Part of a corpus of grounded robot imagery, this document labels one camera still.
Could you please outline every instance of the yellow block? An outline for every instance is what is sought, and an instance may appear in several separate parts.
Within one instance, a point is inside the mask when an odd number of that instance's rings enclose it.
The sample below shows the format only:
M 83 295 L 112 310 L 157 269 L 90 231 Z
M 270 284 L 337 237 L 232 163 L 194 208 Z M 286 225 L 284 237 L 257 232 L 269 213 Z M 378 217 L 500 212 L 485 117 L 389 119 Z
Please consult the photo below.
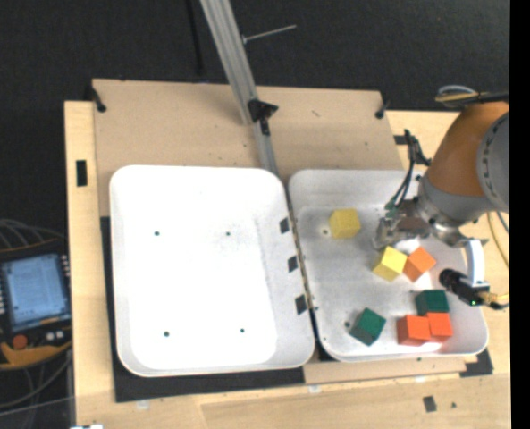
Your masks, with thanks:
M 376 275 L 391 282 L 396 276 L 403 272 L 408 255 L 392 247 L 386 247 L 372 269 Z
M 335 239 L 351 239 L 360 230 L 358 212 L 354 208 L 334 210 L 328 223 Z

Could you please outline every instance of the blue display screen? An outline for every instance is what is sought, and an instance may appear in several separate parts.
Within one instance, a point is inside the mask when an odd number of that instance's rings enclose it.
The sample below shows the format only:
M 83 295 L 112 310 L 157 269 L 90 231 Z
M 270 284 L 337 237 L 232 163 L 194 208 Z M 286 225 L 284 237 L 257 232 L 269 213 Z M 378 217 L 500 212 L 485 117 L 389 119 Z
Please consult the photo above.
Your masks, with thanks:
M 63 270 L 57 254 L 26 257 L 1 264 L 6 280 L 8 309 L 13 329 L 41 321 L 70 317 Z

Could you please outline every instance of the green block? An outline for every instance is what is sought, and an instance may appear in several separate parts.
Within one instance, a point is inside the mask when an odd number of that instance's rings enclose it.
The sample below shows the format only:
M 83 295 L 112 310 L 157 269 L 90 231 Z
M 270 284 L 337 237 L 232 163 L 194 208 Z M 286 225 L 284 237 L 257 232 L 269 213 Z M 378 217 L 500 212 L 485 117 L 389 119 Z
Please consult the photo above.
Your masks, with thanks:
M 444 290 L 423 290 L 416 296 L 417 314 L 425 316 L 427 312 L 449 313 L 450 306 Z
M 370 346 L 378 340 L 385 324 L 385 318 L 382 318 L 370 308 L 365 308 L 356 318 L 349 334 L 355 339 L 360 340 L 362 343 L 365 343 L 367 346 Z

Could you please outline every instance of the black mat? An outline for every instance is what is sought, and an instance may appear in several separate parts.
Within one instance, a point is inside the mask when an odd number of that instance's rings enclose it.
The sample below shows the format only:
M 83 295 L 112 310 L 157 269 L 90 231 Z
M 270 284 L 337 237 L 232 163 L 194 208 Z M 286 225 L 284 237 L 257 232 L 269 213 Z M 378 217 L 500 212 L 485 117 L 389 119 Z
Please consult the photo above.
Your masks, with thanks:
M 114 364 L 115 399 L 117 402 L 155 399 L 184 394 L 242 391 L 277 388 L 304 383 L 302 367 L 240 374 L 207 374 L 161 378 L 144 378 L 126 369 L 117 355 L 115 347 L 114 292 L 112 287 L 112 256 L 110 241 L 110 218 L 100 218 L 102 246 L 104 249 L 104 273 L 107 295 L 112 362 Z

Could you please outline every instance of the cube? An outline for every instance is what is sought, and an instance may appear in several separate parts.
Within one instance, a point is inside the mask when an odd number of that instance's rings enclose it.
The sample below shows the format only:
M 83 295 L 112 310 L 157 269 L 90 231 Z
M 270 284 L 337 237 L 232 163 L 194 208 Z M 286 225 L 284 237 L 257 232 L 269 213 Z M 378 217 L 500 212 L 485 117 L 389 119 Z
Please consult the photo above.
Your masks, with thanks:
M 419 247 L 408 256 L 408 259 L 406 259 L 403 273 L 412 282 L 415 282 L 436 263 L 437 261 L 423 247 Z
M 403 272 L 408 256 L 396 248 L 386 247 L 380 253 L 372 272 L 381 276 L 384 280 L 392 282 Z
M 398 344 L 419 347 L 432 338 L 427 316 L 405 315 L 396 322 Z
M 429 312 L 427 315 L 429 330 L 432 334 L 431 341 L 444 342 L 453 335 L 449 313 Z
M 370 308 L 365 308 L 356 318 L 349 334 L 355 339 L 360 340 L 362 343 L 365 343 L 367 346 L 370 346 L 378 340 L 385 324 L 385 318 L 381 317 Z
M 332 237 L 335 239 L 351 239 L 361 227 L 358 212 L 354 208 L 334 210 L 328 224 Z
M 429 312 L 449 313 L 450 306 L 444 290 L 423 290 L 416 296 L 417 314 L 425 316 Z

